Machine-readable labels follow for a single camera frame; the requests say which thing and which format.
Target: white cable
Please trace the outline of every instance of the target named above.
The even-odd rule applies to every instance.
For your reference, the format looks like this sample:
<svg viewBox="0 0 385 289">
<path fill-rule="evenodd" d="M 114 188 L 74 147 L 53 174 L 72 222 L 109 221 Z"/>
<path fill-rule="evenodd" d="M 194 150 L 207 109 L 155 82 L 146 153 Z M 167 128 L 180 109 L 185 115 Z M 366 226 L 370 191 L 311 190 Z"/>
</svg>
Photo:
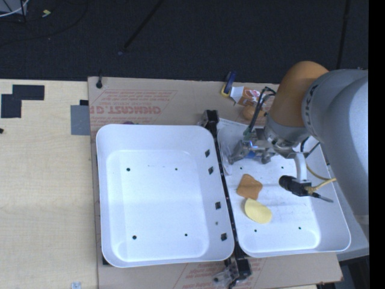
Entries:
<svg viewBox="0 0 385 289">
<path fill-rule="evenodd" d="M 307 181 L 306 160 L 302 153 L 296 153 L 294 156 L 295 166 L 297 168 L 297 179 Z"/>
<path fill-rule="evenodd" d="M 29 0 L 26 0 L 24 3 L 23 3 L 23 7 L 26 6 L 26 4 L 29 2 Z M 6 13 L 6 14 L 1 14 L 0 17 L 4 17 L 4 16 L 8 16 L 8 15 L 12 15 L 12 14 L 15 14 L 17 13 L 18 11 L 20 11 L 22 8 L 18 8 L 17 10 L 14 10 L 12 12 L 9 12 L 9 13 Z"/>
</svg>

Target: black carpet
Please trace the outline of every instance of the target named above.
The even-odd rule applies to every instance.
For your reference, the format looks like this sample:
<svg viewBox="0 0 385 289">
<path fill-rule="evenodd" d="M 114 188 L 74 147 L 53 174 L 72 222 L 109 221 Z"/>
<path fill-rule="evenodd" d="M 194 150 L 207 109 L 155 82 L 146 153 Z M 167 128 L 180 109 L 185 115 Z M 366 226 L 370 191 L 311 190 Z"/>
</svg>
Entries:
<svg viewBox="0 0 385 289">
<path fill-rule="evenodd" d="M 368 68 L 369 0 L 159 1 L 30 0 L 25 16 L 0 17 L 0 78 L 222 81 L 235 70 L 278 83 L 301 60 Z"/>
</svg>

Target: black cable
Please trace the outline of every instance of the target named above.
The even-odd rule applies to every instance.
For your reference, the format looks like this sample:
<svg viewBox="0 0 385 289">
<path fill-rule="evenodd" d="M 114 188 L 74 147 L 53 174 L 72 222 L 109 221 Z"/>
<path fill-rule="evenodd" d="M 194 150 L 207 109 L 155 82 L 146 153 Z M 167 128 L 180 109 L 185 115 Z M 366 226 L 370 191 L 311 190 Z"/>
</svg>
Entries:
<svg viewBox="0 0 385 289">
<path fill-rule="evenodd" d="M 142 21 L 142 23 L 140 24 L 140 26 L 138 27 L 138 29 L 136 29 L 136 31 L 133 33 L 133 35 L 128 39 L 128 41 L 125 43 L 125 45 L 123 46 L 122 50 L 118 52 L 119 55 L 122 55 L 124 52 L 127 51 L 127 48 L 128 46 L 130 46 L 130 44 L 134 41 L 134 39 L 137 37 L 137 35 L 140 33 L 140 31 L 144 28 L 144 26 L 146 26 L 146 24 L 149 22 L 149 20 L 151 19 L 151 17 L 155 14 L 155 12 L 158 10 L 158 8 L 161 6 L 161 4 L 164 2 L 165 0 L 159 0 L 158 3 L 154 6 L 154 8 L 152 9 L 152 11 L 147 15 L 147 17 Z"/>
<path fill-rule="evenodd" d="M 22 7 L 22 14 L 23 14 L 23 18 L 24 18 L 24 23 L 26 23 L 26 17 L 25 17 L 25 12 L 24 12 L 23 0 L 20 0 L 20 5 Z"/>
<path fill-rule="evenodd" d="M 305 156 L 305 158 L 307 158 L 311 153 L 313 153 L 313 151 L 315 150 L 315 148 L 317 148 L 321 143 L 320 142 L 317 142 L 317 144 L 310 150 L 309 154 Z"/>
<path fill-rule="evenodd" d="M 60 29 L 58 31 L 55 31 L 54 33 L 48 33 L 48 34 L 44 34 L 44 35 L 40 35 L 40 36 L 36 36 L 36 37 L 29 37 L 29 38 L 25 38 L 25 39 L 19 39 L 19 40 L 12 40 L 12 41 L 9 41 L 9 42 L 6 42 L 6 43 L 3 43 L 3 44 L 0 44 L 0 48 L 3 47 L 3 46 L 7 46 L 7 45 L 10 45 L 10 44 L 13 44 L 13 43 L 17 43 L 17 42 L 24 42 L 24 41 L 29 41 L 29 40 L 36 40 L 36 39 L 42 39 L 42 38 L 45 38 L 45 37 L 52 37 L 52 36 L 55 36 L 57 34 L 60 34 L 60 33 L 63 33 L 71 28 L 73 28 L 74 26 L 76 26 L 82 19 L 83 17 L 85 16 L 85 14 L 87 13 L 88 11 L 88 6 L 91 2 L 94 2 L 96 0 L 83 0 L 83 1 L 74 1 L 74 0 L 60 0 L 59 3 L 51 9 L 51 14 L 54 10 L 56 10 L 63 2 L 66 2 L 68 4 L 72 4 L 72 5 L 84 5 L 85 6 L 85 9 L 84 11 L 82 12 L 82 14 L 80 15 L 80 17 L 74 21 L 74 23 L 72 23 L 71 25 L 63 28 L 63 29 Z M 124 3 L 119 3 L 120 5 L 122 4 L 125 4 L 127 3 L 128 0 L 125 0 Z M 30 22 L 30 21 L 33 21 L 33 20 L 37 20 L 37 19 L 44 19 L 44 17 L 41 17 L 39 16 L 38 18 L 36 19 L 29 19 L 27 20 L 27 23 Z"/>
<path fill-rule="evenodd" d="M 10 12 L 12 12 L 12 9 L 11 7 L 8 5 L 8 3 L 6 2 L 6 0 L 2 0 L 5 4 L 5 6 L 9 9 Z"/>
<path fill-rule="evenodd" d="M 266 90 L 270 91 L 271 94 L 262 97 Z M 259 95 L 258 101 L 257 101 L 257 105 L 256 105 L 255 112 L 254 112 L 254 114 L 253 114 L 253 118 L 251 119 L 250 124 L 249 124 L 249 126 L 248 126 L 248 129 L 249 129 L 250 132 L 251 132 L 251 131 L 253 130 L 253 128 L 254 128 L 255 122 L 257 121 L 258 114 L 259 114 L 259 112 L 260 112 L 260 109 L 262 108 L 263 103 L 264 103 L 270 96 L 275 95 L 275 94 L 276 94 L 276 92 L 275 92 L 273 89 L 269 88 L 269 87 L 265 87 L 265 88 L 262 89 L 262 91 L 261 91 L 261 93 L 260 93 L 260 95 Z"/>
<path fill-rule="evenodd" d="M 63 0 L 56 0 L 56 1 L 59 1 L 59 3 L 55 6 L 55 8 L 56 7 L 58 7 L 60 4 L 62 4 L 63 3 Z M 14 13 L 14 14 L 12 14 L 12 15 L 9 15 L 9 16 L 7 16 L 7 18 L 13 18 L 13 16 L 15 15 L 15 14 L 18 14 L 18 13 Z M 45 17 L 43 17 L 43 16 L 41 16 L 41 15 L 39 15 L 38 17 L 36 17 L 36 18 L 31 18 L 31 17 L 29 17 L 28 19 L 26 18 L 26 22 L 27 23 L 29 23 L 29 22 L 33 22 L 33 21 L 36 21 L 36 20 L 40 20 L 40 19 L 44 19 Z M 22 23 L 22 22 L 20 22 L 20 20 L 19 19 L 13 19 L 13 20 L 5 20 L 4 18 L 0 18 L 0 23 L 15 23 L 15 24 L 20 24 L 20 23 Z"/>
<path fill-rule="evenodd" d="M 303 150 L 304 150 L 304 148 L 305 148 L 305 142 L 306 142 L 306 140 L 308 140 L 309 139 L 309 137 L 306 137 L 302 142 L 301 142 L 301 152 L 303 152 Z"/>
<path fill-rule="evenodd" d="M 346 33 L 347 33 L 347 25 L 348 25 L 349 11 L 350 11 L 350 2 L 351 2 L 351 0 L 346 0 L 345 12 L 343 14 L 342 32 L 341 32 L 341 39 L 340 39 L 340 44 L 339 44 L 338 59 L 337 59 L 337 65 L 336 65 L 336 69 L 337 70 L 341 68 L 343 46 L 345 45 L 345 36 L 346 36 Z"/>
</svg>

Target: blue object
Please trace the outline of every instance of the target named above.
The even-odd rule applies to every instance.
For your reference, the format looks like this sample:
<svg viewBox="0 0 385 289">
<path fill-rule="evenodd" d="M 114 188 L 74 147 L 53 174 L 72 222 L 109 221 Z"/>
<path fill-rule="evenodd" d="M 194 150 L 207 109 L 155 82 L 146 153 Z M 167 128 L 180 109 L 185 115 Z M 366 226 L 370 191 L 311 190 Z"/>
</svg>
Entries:
<svg viewBox="0 0 385 289">
<path fill-rule="evenodd" d="M 236 72 L 233 70 L 229 72 L 229 74 L 226 77 L 227 84 L 224 86 L 223 92 L 225 94 L 229 94 L 231 86 L 233 85 L 233 82 L 235 80 Z"/>
<path fill-rule="evenodd" d="M 255 157 L 255 152 L 254 151 L 250 151 L 246 156 L 245 158 L 254 158 Z"/>
</svg>

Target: light wooden surface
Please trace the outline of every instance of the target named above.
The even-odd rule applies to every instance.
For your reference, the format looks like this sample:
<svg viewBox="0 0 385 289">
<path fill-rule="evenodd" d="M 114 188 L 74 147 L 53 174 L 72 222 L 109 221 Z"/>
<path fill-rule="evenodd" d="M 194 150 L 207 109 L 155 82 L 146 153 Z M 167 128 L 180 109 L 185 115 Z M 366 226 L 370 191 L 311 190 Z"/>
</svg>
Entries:
<svg viewBox="0 0 385 289">
<path fill-rule="evenodd" d="M 87 83 L 0 79 L 0 94 L 12 84 L 43 84 L 45 99 L 0 119 L 0 288 L 97 288 L 90 136 L 70 125 Z"/>
</svg>

